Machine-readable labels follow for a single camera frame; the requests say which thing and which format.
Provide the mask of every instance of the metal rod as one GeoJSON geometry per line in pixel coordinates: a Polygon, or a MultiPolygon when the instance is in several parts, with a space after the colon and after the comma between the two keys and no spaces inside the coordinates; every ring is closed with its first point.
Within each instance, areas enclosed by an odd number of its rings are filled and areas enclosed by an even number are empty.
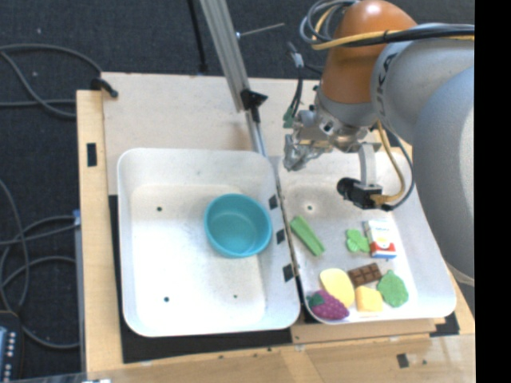
{"type": "Polygon", "coordinates": [[[206,17],[222,70],[231,90],[236,110],[244,111],[247,115],[248,130],[254,151],[266,156],[259,123],[252,119],[249,112],[246,112],[241,98],[242,91],[250,89],[250,85],[227,2],[226,0],[199,1],[206,17]]]}
{"type": "Polygon", "coordinates": [[[258,33],[262,33],[264,31],[269,31],[269,30],[273,30],[273,29],[278,29],[279,27],[284,27],[286,25],[286,23],[284,22],[280,22],[279,24],[274,24],[273,26],[266,26],[266,27],[261,27],[260,29],[255,29],[255,30],[250,30],[250,31],[245,31],[244,33],[236,33],[236,37],[238,38],[238,40],[242,37],[247,37],[248,35],[253,35],[253,34],[258,34],[258,33]]]}

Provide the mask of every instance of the purple toy grapes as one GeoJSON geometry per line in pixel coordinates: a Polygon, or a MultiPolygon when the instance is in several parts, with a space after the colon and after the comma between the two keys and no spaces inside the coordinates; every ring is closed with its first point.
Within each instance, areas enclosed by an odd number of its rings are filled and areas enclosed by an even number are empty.
{"type": "Polygon", "coordinates": [[[307,300],[312,313],[321,319],[340,320],[350,314],[342,302],[325,290],[316,291],[307,300]]]}

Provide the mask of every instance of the black cord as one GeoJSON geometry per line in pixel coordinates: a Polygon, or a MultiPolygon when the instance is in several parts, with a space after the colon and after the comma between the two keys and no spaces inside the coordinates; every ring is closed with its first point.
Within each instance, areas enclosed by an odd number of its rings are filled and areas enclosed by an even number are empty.
{"type": "Polygon", "coordinates": [[[331,7],[336,7],[335,10],[338,10],[340,8],[346,9],[347,7],[355,4],[357,0],[318,0],[316,3],[314,3],[311,8],[307,12],[307,26],[309,27],[309,30],[311,33],[319,39],[318,42],[325,42],[330,41],[331,36],[328,34],[321,34],[315,30],[314,25],[312,24],[312,18],[316,13],[318,13],[321,10],[329,9],[331,7]]]}
{"type": "Polygon", "coordinates": [[[206,54],[204,52],[202,37],[200,36],[199,21],[197,20],[195,6],[193,4],[193,0],[186,0],[186,2],[188,3],[188,11],[190,12],[190,17],[192,18],[193,33],[195,35],[197,49],[199,50],[199,72],[206,73],[208,71],[208,64],[206,63],[206,54]]]}
{"type": "Polygon", "coordinates": [[[465,37],[473,36],[475,29],[467,25],[432,25],[418,29],[403,30],[388,34],[385,32],[382,36],[375,38],[364,38],[358,41],[348,42],[339,45],[339,47],[363,47],[377,44],[388,44],[391,42],[417,41],[427,38],[447,38],[447,37],[465,37]]]}
{"type": "Polygon", "coordinates": [[[96,70],[97,73],[101,74],[101,67],[90,57],[79,53],[74,49],[68,49],[66,47],[61,47],[59,45],[51,45],[51,44],[38,44],[38,43],[22,43],[22,44],[10,44],[10,45],[0,45],[0,57],[2,57],[6,63],[12,68],[12,70],[16,73],[19,81],[25,87],[26,91],[33,98],[34,101],[19,101],[19,102],[0,102],[0,108],[6,107],[26,107],[32,105],[41,105],[44,110],[50,114],[51,116],[56,116],[60,119],[64,120],[76,120],[76,113],[70,113],[63,111],[61,109],[55,108],[52,104],[60,104],[60,105],[73,105],[76,106],[76,101],[71,99],[42,99],[33,89],[30,83],[27,81],[23,72],[19,69],[16,62],[13,58],[8,54],[9,52],[16,51],[34,51],[34,50],[52,50],[57,51],[59,53],[64,53],[70,55],[72,57],[77,57],[82,61],[89,64],[92,68],[96,70]]]}
{"type": "Polygon", "coordinates": [[[383,204],[382,205],[382,210],[393,211],[408,200],[412,191],[415,188],[414,164],[412,163],[412,159],[410,158],[410,155],[406,151],[405,147],[402,145],[402,142],[400,141],[400,139],[388,129],[386,129],[386,134],[389,137],[389,140],[395,142],[398,145],[398,147],[401,149],[401,152],[404,155],[406,162],[408,163],[408,166],[410,167],[410,174],[411,174],[411,183],[410,183],[410,186],[408,187],[408,191],[406,192],[406,194],[396,204],[383,204]]]}
{"type": "MultiPolygon", "coordinates": [[[[68,257],[58,256],[58,255],[44,257],[41,259],[35,259],[34,261],[31,262],[29,259],[29,252],[28,252],[28,247],[26,245],[26,241],[28,239],[31,239],[31,240],[40,239],[40,238],[46,237],[48,235],[53,235],[53,234],[57,234],[59,232],[67,231],[67,230],[77,227],[77,224],[74,224],[73,226],[63,227],[63,228],[53,230],[53,231],[47,231],[46,233],[42,233],[42,234],[35,235],[32,237],[25,237],[26,232],[32,231],[34,228],[40,227],[44,224],[54,223],[57,221],[69,221],[71,219],[75,220],[76,218],[74,217],[74,215],[56,215],[53,217],[48,217],[46,219],[38,220],[35,223],[30,224],[28,227],[23,228],[21,219],[19,217],[18,208],[16,207],[16,203],[14,202],[14,198],[13,198],[9,188],[4,184],[4,182],[2,180],[0,180],[0,188],[2,188],[3,192],[5,193],[7,199],[10,202],[10,206],[14,213],[14,218],[15,218],[16,224],[18,226],[18,234],[12,240],[0,242],[0,246],[2,246],[2,247],[6,246],[6,249],[2,253],[2,257],[0,258],[0,299],[2,300],[3,305],[5,306],[5,308],[8,311],[19,315],[19,313],[22,310],[22,307],[25,303],[26,296],[28,294],[28,289],[29,289],[29,285],[30,285],[30,268],[32,266],[38,265],[41,263],[46,263],[49,261],[65,261],[68,263],[74,263],[73,259],[70,259],[68,257]],[[11,274],[7,279],[4,280],[3,272],[4,272],[6,259],[9,255],[11,249],[13,248],[13,245],[16,243],[21,243],[21,245],[22,245],[22,252],[23,252],[23,257],[24,257],[25,263],[22,267],[19,267],[13,274],[11,274]],[[5,287],[14,278],[18,277],[21,273],[25,273],[23,292],[22,292],[21,297],[18,300],[17,307],[13,308],[11,306],[11,304],[9,303],[9,300],[6,297],[5,287]]],[[[35,335],[28,328],[26,328],[24,325],[22,325],[22,329],[28,338],[32,339],[34,342],[38,343],[39,345],[45,346],[49,349],[75,349],[75,348],[79,347],[79,345],[80,345],[79,342],[74,342],[74,343],[70,343],[70,344],[57,344],[57,343],[49,342],[49,341],[42,339],[42,338],[38,337],[37,335],[35,335]]]]}
{"type": "MultiPolygon", "coordinates": [[[[64,257],[60,255],[52,255],[50,257],[43,257],[40,259],[35,259],[34,261],[31,261],[29,263],[29,267],[34,267],[36,265],[40,265],[47,262],[55,262],[55,261],[62,261],[64,263],[71,263],[76,264],[76,261],[74,259],[71,259],[69,257],[64,257]]],[[[16,277],[18,277],[24,270],[26,266],[19,267],[15,272],[13,272],[9,277],[0,285],[0,288],[4,289],[6,286],[9,285],[16,277]]],[[[6,305],[6,308],[8,310],[11,310],[8,303],[6,305]]],[[[73,343],[53,343],[49,342],[45,339],[41,339],[39,336],[34,334],[34,332],[30,331],[29,328],[27,328],[25,325],[22,325],[22,330],[25,333],[25,335],[32,339],[34,342],[38,343],[39,345],[45,346],[49,349],[58,349],[58,350],[67,350],[67,349],[76,349],[80,346],[80,342],[73,342],[73,343]]]]}
{"type": "Polygon", "coordinates": [[[295,95],[293,96],[293,99],[291,101],[291,104],[289,107],[292,109],[291,116],[295,117],[296,113],[298,112],[298,108],[300,105],[300,101],[302,99],[302,92],[303,92],[303,70],[309,69],[310,71],[317,73],[321,75],[323,71],[319,69],[318,67],[314,67],[313,65],[308,65],[298,52],[298,50],[295,48],[295,46],[289,41],[287,43],[288,51],[287,54],[289,58],[294,62],[296,67],[296,73],[297,73],[297,84],[296,84],[296,91],[295,95]]]}
{"type": "MultiPolygon", "coordinates": [[[[16,310],[11,310],[12,312],[17,313],[21,309],[23,302],[26,299],[26,295],[28,294],[29,278],[30,278],[30,266],[29,266],[30,259],[29,259],[28,248],[26,246],[25,234],[23,233],[22,221],[21,221],[19,213],[18,213],[18,207],[16,206],[16,203],[14,202],[14,198],[13,198],[9,188],[6,186],[6,184],[3,182],[2,179],[0,179],[0,188],[2,188],[4,194],[7,197],[7,200],[9,200],[10,208],[14,215],[14,221],[16,222],[16,225],[18,226],[19,236],[20,236],[20,240],[22,243],[23,258],[25,261],[25,283],[23,285],[22,296],[19,299],[18,308],[16,310]]],[[[0,271],[0,285],[1,284],[2,284],[2,272],[0,271]]],[[[2,300],[4,300],[6,298],[4,295],[4,291],[1,287],[0,287],[0,296],[1,296],[2,300]]]]}
{"type": "MultiPolygon", "coordinates": [[[[75,220],[75,219],[76,218],[74,217],[74,215],[55,215],[53,217],[41,219],[39,221],[36,221],[35,223],[30,224],[28,227],[25,227],[23,232],[26,234],[29,231],[33,230],[35,227],[40,227],[47,223],[54,223],[56,221],[71,221],[71,220],[75,220]]],[[[50,235],[55,235],[55,234],[62,233],[62,232],[68,231],[68,230],[73,230],[76,227],[79,227],[79,224],[72,224],[72,225],[69,225],[66,227],[58,228],[56,230],[47,231],[45,233],[41,233],[38,235],[25,236],[25,241],[34,241],[35,239],[42,239],[42,238],[48,237],[50,235]]],[[[13,246],[14,244],[18,244],[20,242],[21,242],[21,240],[20,240],[19,234],[18,234],[18,235],[16,235],[16,237],[14,237],[13,239],[11,239],[9,241],[0,241],[0,247],[13,246]]]]}

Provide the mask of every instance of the black clip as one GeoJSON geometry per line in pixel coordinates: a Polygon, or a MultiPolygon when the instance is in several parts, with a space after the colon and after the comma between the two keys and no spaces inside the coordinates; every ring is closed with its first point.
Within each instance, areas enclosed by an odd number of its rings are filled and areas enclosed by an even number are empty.
{"type": "Polygon", "coordinates": [[[93,91],[101,91],[101,89],[104,89],[112,98],[117,98],[119,96],[119,92],[112,88],[112,86],[103,78],[93,78],[90,82],[90,88],[93,91]]]}
{"type": "Polygon", "coordinates": [[[252,120],[256,123],[261,122],[261,118],[259,116],[259,107],[268,99],[266,95],[262,93],[255,93],[250,89],[244,89],[241,91],[241,100],[243,101],[243,107],[246,110],[251,111],[252,120]]]}
{"type": "Polygon", "coordinates": [[[337,183],[337,192],[345,199],[350,200],[363,210],[378,208],[372,200],[372,195],[381,195],[382,188],[378,185],[362,186],[360,180],[344,177],[337,183]]]}

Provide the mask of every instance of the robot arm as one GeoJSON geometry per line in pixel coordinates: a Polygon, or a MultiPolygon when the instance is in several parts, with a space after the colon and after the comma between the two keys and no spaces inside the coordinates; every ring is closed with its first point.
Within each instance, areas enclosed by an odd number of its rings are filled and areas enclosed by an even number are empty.
{"type": "Polygon", "coordinates": [[[473,27],[417,26],[381,0],[323,0],[304,18],[301,34],[329,52],[314,108],[296,112],[286,135],[286,169],[304,168],[335,148],[362,155],[369,129],[381,121],[413,147],[418,195],[446,261],[473,278],[474,43],[460,39],[473,36],[473,27]],[[327,38],[321,23],[339,9],[342,20],[327,38]],[[321,10],[309,38],[304,27],[321,10]],[[450,36],[457,38],[439,38],[450,36]]]}

